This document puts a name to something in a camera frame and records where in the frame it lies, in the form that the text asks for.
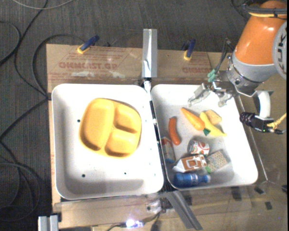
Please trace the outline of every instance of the clear bottle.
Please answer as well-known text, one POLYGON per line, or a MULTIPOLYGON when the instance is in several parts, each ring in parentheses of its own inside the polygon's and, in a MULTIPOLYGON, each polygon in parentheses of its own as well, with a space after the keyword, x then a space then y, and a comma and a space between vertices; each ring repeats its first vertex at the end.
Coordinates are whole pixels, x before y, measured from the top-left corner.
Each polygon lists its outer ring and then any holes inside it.
POLYGON ((200 183, 209 183, 210 175, 198 175, 197 173, 176 173, 174 175, 173 184, 176 187, 196 187, 200 183))

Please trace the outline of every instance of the plastic bottle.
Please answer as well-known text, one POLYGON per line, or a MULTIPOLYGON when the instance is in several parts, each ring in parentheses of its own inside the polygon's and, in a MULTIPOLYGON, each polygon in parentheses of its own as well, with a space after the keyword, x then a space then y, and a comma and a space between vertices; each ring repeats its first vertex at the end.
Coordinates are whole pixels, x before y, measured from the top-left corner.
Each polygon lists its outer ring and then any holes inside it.
POLYGON ((210 182, 210 175, 198 175, 197 173, 176 173, 173 184, 176 187, 196 187, 200 183, 210 182))

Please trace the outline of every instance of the orange toy carrot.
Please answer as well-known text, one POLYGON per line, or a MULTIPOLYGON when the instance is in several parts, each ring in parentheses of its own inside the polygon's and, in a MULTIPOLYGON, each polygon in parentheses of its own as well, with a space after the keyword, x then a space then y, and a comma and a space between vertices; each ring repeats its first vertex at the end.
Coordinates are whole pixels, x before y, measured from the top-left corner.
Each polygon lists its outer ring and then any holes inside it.
POLYGON ((181 108, 182 113, 187 118, 187 120, 193 125, 193 127, 198 131, 203 131, 207 135, 210 131, 205 128, 205 123, 198 116, 194 115, 185 108, 181 108))
POLYGON ((172 143, 175 145, 179 145, 181 143, 181 140, 176 131, 176 124, 177 124, 176 117, 170 118, 168 123, 168 132, 172 143))

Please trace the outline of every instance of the black floor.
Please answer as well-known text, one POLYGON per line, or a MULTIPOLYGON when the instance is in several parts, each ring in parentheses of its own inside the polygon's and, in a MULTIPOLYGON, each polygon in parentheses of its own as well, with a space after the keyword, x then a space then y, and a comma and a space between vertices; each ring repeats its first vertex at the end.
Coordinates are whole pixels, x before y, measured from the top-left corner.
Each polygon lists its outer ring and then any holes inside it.
POLYGON ((248 16, 246 0, 0 0, 0 230, 36 230, 50 215, 51 176, 45 43, 142 47, 144 28, 158 48, 196 51, 235 45, 248 16))

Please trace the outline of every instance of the yellow plate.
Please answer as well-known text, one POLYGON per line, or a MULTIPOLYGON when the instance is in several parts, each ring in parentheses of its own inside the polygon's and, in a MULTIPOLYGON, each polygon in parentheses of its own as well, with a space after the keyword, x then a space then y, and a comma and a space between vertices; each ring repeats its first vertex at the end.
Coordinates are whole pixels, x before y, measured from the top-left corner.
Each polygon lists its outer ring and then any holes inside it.
POLYGON ((141 118, 130 106, 110 99, 92 100, 80 121, 81 143, 103 155, 126 157, 138 146, 141 118))

